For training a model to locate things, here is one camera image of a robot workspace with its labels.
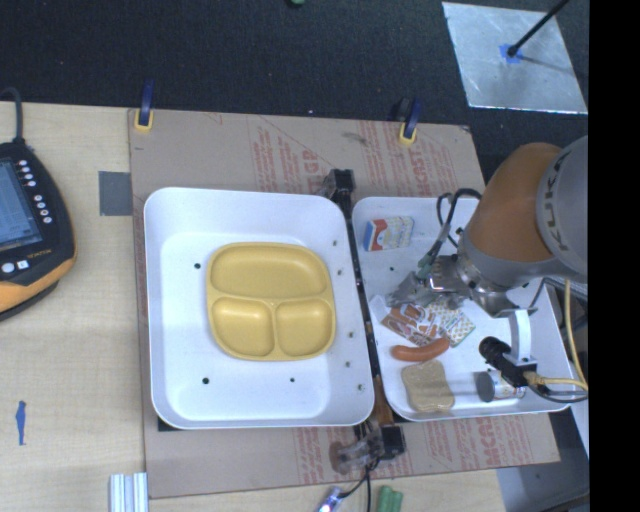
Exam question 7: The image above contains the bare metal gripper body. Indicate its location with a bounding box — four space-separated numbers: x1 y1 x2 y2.
418 254 482 310

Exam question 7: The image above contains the orange and white packet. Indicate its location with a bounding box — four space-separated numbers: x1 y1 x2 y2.
380 303 442 348

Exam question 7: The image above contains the thin black rod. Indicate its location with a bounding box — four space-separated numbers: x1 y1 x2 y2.
341 197 385 429

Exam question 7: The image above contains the white packet with green pattern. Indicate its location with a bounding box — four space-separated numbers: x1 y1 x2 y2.
428 299 477 348

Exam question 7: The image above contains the blue red white carton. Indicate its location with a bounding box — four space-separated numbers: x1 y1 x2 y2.
361 215 416 253

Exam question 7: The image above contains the orange sausage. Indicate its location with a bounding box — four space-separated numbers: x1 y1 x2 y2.
390 336 452 363

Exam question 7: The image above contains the white plastic tray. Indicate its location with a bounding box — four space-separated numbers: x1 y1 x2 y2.
143 186 376 431
351 196 577 423

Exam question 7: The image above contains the tan bread slice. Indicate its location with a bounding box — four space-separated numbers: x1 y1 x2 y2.
400 359 457 414

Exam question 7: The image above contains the small can with grey lid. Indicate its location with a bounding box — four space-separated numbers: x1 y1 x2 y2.
474 369 528 403

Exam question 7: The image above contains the yellow divided plate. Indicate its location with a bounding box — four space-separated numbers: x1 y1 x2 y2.
205 241 338 363

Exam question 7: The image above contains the brown cardboard board red print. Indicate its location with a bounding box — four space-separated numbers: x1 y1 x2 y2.
127 108 562 499

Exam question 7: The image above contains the black cylinder on white bracket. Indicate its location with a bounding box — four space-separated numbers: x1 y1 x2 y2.
478 307 540 389

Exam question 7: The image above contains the black block with thin wires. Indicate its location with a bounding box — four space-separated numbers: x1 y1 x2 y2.
379 424 407 460
323 168 357 202

